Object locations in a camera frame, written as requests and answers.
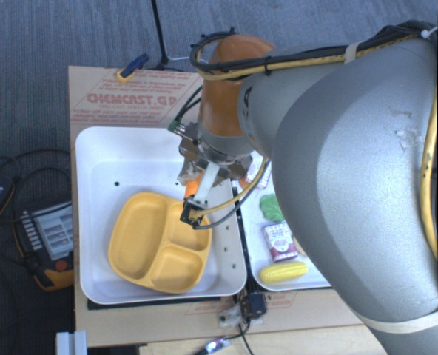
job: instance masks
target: green object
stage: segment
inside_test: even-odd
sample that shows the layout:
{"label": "green object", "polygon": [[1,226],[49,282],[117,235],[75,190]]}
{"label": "green object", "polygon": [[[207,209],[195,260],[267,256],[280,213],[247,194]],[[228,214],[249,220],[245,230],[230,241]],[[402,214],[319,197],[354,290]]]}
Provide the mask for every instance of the green object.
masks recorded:
{"label": "green object", "polygon": [[285,220],[275,194],[263,196],[260,199],[260,208],[267,220],[282,222]]}

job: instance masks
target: device screen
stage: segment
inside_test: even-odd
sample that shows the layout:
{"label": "device screen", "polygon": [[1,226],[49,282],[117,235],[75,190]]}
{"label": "device screen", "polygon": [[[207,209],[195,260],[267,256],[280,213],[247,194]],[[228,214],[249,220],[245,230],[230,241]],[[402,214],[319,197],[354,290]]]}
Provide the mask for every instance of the device screen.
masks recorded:
{"label": "device screen", "polygon": [[32,215],[51,260],[66,257],[73,250],[73,207],[59,204]]}

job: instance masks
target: yellow corn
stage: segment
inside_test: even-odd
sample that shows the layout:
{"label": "yellow corn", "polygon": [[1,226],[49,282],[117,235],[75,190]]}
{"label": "yellow corn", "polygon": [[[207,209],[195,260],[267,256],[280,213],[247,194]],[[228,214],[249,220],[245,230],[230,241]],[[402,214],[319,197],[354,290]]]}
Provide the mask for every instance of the yellow corn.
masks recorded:
{"label": "yellow corn", "polygon": [[262,268],[260,279],[263,283],[278,283],[296,279],[306,272],[308,272],[308,266],[303,262],[280,263]]}

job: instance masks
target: cardboard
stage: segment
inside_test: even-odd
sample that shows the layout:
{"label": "cardboard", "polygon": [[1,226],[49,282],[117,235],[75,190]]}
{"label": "cardboard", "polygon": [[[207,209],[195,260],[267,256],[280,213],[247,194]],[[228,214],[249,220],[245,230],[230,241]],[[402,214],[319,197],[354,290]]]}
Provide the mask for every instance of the cardboard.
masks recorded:
{"label": "cardboard", "polygon": [[[75,326],[87,332],[89,347],[219,337],[237,328],[220,328],[219,313],[231,297],[206,302],[90,310],[79,283],[78,201],[74,143],[89,126],[166,128],[201,85],[194,73],[142,71],[125,84],[117,69],[70,67],[70,134],[75,236]],[[197,110],[189,117],[195,119]],[[249,333],[359,325],[361,322],[331,288],[270,292],[268,311]]]}

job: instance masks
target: yellow cable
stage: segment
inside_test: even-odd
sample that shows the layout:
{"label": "yellow cable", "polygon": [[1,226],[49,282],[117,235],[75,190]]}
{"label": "yellow cable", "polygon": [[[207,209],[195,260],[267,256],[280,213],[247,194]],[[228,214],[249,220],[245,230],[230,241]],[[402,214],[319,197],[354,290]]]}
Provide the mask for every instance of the yellow cable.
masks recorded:
{"label": "yellow cable", "polygon": [[421,218],[425,227],[425,235],[433,255],[438,259],[438,240],[434,231],[433,214],[431,211],[431,174],[433,172],[434,151],[437,140],[438,87],[434,90],[433,106],[428,121],[425,146],[420,170],[420,208]]}
{"label": "yellow cable", "polygon": [[249,192],[252,188],[255,187],[255,184],[257,184],[260,181],[260,178],[263,176],[263,173],[265,171],[265,166],[267,164],[267,159],[263,158],[262,164],[260,165],[260,168],[258,170],[257,175],[254,177],[254,180],[250,182],[250,184],[237,196],[233,197],[232,199],[226,201],[225,203],[222,203],[218,206],[215,206],[214,208],[204,209],[204,210],[194,210],[189,213],[189,219],[190,220],[197,220],[199,217],[203,217],[205,214],[213,213],[218,210],[224,209],[227,206],[235,203],[236,201],[239,201],[239,199],[242,198],[247,192]]}
{"label": "yellow cable", "polygon": [[[400,38],[400,39],[397,39],[394,41],[389,41],[389,42],[386,42],[386,43],[381,44],[379,46],[371,47],[370,49],[367,49],[367,50],[357,51],[356,58],[359,58],[360,56],[363,56],[363,55],[367,55],[369,53],[372,53],[373,51],[382,49],[384,47],[391,46],[393,44],[397,44],[397,43],[406,41],[406,40],[411,39],[411,38],[416,38],[416,37],[418,37],[418,35],[416,35],[416,34],[407,35],[404,38]],[[218,42],[218,41],[220,41],[220,40],[212,41],[210,44],[213,44],[213,43]],[[198,51],[198,54],[196,55],[197,61],[199,61],[199,59],[201,59],[201,53],[203,52],[203,49]],[[228,80],[228,79],[233,79],[233,78],[240,78],[243,76],[248,76],[248,75],[259,73],[259,72],[265,72],[267,70],[268,71],[283,70],[286,68],[313,66],[315,64],[330,64],[330,63],[338,63],[338,62],[344,62],[344,61],[345,61],[345,56],[344,56],[344,54],[342,54],[342,55],[330,55],[330,56],[320,57],[320,58],[303,59],[303,60],[299,60],[299,61],[286,61],[286,62],[269,64],[269,65],[267,65],[266,68],[265,68],[265,66],[256,66],[256,67],[250,67],[250,68],[243,69],[243,70],[229,71],[229,72],[224,72],[224,73],[220,73],[220,74],[209,74],[209,73],[201,71],[201,70],[197,70],[197,71],[198,71],[198,74],[203,79],[214,81],[214,80]]]}

